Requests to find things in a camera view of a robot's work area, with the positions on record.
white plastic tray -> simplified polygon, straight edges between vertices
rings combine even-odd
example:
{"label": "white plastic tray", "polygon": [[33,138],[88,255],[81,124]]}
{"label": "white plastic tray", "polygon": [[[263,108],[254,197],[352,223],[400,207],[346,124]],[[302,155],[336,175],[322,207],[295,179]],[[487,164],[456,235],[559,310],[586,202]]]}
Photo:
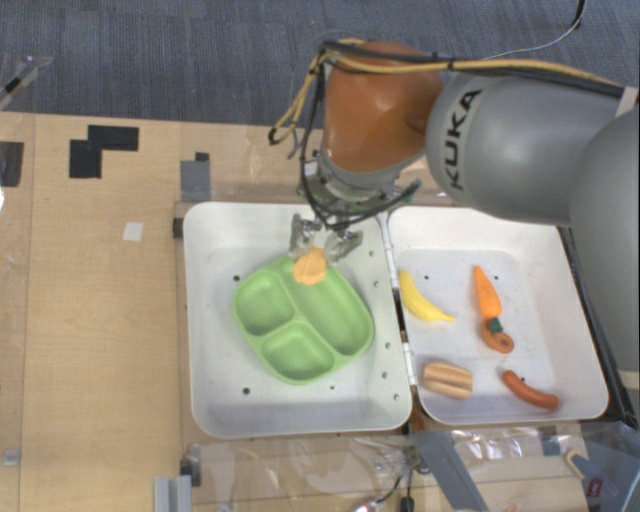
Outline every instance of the white plastic tray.
{"label": "white plastic tray", "polygon": [[[364,243],[339,264],[375,321],[372,345],[340,370],[308,385],[274,377],[231,312],[237,281],[286,254],[295,213],[306,206],[202,203],[184,222],[193,414],[221,438],[395,428],[411,395],[377,222],[358,229]],[[316,240],[322,245],[322,236]]]}
{"label": "white plastic tray", "polygon": [[[474,375],[468,400],[420,386],[422,405],[434,419],[471,425],[602,414],[607,387],[557,229],[464,208],[424,207],[397,210],[389,229],[396,269],[407,269],[426,298],[456,316],[453,324],[427,323],[405,309],[418,378],[434,359],[466,367]],[[515,342],[510,354],[489,349],[479,336],[474,265],[494,278],[503,304],[500,319]],[[557,394],[560,407],[548,411],[514,396],[500,380],[506,368],[529,385]]]}

green plate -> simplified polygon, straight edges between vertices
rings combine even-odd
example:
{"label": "green plate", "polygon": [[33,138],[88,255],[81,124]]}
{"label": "green plate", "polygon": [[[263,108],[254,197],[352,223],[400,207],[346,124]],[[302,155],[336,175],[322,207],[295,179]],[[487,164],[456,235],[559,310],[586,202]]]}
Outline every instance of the green plate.
{"label": "green plate", "polygon": [[276,259],[243,280],[233,295],[240,330],[267,368],[290,384],[307,384],[352,361],[373,341],[371,313],[339,270],[311,286]]}

gray carpet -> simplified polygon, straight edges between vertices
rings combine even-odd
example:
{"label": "gray carpet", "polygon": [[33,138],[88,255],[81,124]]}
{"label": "gray carpet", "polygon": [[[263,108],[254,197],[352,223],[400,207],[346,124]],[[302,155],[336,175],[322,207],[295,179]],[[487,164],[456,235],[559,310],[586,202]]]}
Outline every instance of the gray carpet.
{"label": "gray carpet", "polygon": [[[554,39],[577,3],[2,0],[0,53],[52,58],[10,110],[269,125],[328,31],[486,57]],[[639,35],[638,0],[591,0],[567,39],[520,56],[637,86]]]}

banana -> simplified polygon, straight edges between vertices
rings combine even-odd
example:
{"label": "banana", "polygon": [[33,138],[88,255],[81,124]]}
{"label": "banana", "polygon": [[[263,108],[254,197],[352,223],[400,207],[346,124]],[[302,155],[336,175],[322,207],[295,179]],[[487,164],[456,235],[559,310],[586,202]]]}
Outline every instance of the banana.
{"label": "banana", "polygon": [[422,296],[409,272],[401,270],[398,274],[398,281],[400,282],[402,302],[418,318],[427,322],[436,320],[453,322],[453,315],[447,315],[438,306],[435,306]]}

wooden table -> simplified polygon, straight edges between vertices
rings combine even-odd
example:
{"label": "wooden table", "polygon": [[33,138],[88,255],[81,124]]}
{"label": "wooden table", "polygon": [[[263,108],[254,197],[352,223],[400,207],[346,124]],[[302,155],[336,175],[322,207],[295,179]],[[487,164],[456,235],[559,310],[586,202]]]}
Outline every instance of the wooden table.
{"label": "wooden table", "polygon": [[[102,179],[70,179],[69,141],[86,140],[89,124],[138,127],[139,149],[104,151]],[[0,213],[0,452],[21,453],[18,465],[0,466],[0,510],[150,511],[154,478],[177,476],[185,439],[207,442],[189,430],[180,370],[180,161],[210,154],[215,197],[295,198],[297,160],[286,160],[289,146],[269,148],[267,131],[0,113],[0,140],[25,144],[22,181],[4,189]],[[128,223],[143,225],[139,241],[123,239]],[[333,448],[340,438],[323,439],[344,486],[331,459],[344,457]],[[252,494],[247,481],[238,512],[346,511],[363,497],[358,482],[340,496],[311,486],[288,497],[296,488],[274,450],[263,463],[283,468],[281,496]],[[515,473],[505,461],[479,475],[480,491],[500,510],[518,496],[525,509],[586,510],[558,460],[521,462]],[[240,478],[242,465],[235,471]],[[416,510],[451,510],[432,477],[414,485]],[[198,492],[194,510],[216,511],[215,493],[207,502],[209,491]]]}

